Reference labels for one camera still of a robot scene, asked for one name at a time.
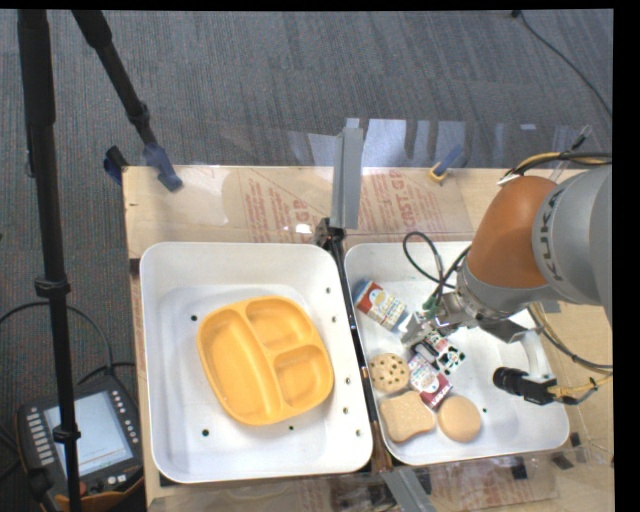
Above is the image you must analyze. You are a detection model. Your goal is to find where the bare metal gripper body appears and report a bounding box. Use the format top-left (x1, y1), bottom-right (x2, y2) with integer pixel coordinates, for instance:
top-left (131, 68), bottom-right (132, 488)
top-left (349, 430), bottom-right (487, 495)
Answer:
top-left (428, 290), bottom-right (482, 331)

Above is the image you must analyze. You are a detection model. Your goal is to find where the black and white cow carton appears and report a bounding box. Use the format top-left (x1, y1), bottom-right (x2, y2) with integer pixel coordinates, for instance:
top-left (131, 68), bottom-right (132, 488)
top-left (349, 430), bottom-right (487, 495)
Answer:
top-left (419, 332), bottom-right (467, 377)

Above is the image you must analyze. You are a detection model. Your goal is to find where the pink and red carton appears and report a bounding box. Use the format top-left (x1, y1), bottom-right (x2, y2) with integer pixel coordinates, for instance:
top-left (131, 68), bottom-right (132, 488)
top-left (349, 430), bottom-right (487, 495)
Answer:
top-left (406, 353), bottom-right (454, 409)

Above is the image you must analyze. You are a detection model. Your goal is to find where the tan chocolate chip biscuit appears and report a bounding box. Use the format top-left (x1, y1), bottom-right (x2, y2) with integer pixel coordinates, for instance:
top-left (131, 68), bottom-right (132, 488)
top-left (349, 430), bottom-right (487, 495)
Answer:
top-left (367, 352), bottom-right (412, 394)

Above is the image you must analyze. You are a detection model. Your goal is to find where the red and white carton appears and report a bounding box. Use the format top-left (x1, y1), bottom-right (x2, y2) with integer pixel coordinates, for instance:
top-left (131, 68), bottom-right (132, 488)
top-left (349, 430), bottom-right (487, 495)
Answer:
top-left (352, 279), bottom-right (408, 333)

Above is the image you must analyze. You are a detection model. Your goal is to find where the tan bread slice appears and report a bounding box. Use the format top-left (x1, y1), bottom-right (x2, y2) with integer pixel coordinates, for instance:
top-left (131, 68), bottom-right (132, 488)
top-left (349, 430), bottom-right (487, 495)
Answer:
top-left (377, 389), bottom-right (438, 445)

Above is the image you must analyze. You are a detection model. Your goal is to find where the round tan biscuit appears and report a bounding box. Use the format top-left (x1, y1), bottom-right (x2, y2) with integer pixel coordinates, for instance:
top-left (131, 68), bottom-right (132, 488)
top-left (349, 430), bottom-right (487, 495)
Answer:
top-left (436, 394), bottom-right (483, 444)

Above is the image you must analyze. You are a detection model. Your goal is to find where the white plastic tray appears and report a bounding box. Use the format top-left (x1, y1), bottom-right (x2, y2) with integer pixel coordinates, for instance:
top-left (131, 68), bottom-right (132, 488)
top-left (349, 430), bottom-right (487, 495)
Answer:
top-left (138, 241), bottom-right (374, 485)
top-left (343, 241), bottom-right (572, 467)

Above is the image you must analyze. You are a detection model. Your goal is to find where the yellow divided plate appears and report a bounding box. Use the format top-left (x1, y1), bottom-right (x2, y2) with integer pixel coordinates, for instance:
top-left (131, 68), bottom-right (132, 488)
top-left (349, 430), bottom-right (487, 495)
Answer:
top-left (196, 295), bottom-right (336, 427)

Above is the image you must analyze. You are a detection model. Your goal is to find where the brown cardboard board red print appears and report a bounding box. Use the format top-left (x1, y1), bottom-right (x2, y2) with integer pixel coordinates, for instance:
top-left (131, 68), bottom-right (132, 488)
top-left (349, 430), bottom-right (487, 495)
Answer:
top-left (121, 165), bottom-right (614, 512)

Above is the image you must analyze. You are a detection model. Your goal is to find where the black tripod stand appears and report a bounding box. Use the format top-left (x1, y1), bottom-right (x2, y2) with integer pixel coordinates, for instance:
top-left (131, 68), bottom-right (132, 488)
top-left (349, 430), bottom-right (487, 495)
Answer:
top-left (16, 9), bottom-right (162, 512)

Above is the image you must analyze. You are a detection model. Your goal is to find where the black cylinder on white bracket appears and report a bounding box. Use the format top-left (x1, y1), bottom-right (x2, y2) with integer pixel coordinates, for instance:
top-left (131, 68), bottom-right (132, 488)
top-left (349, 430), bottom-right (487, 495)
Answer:
top-left (492, 327), bottom-right (559, 405)

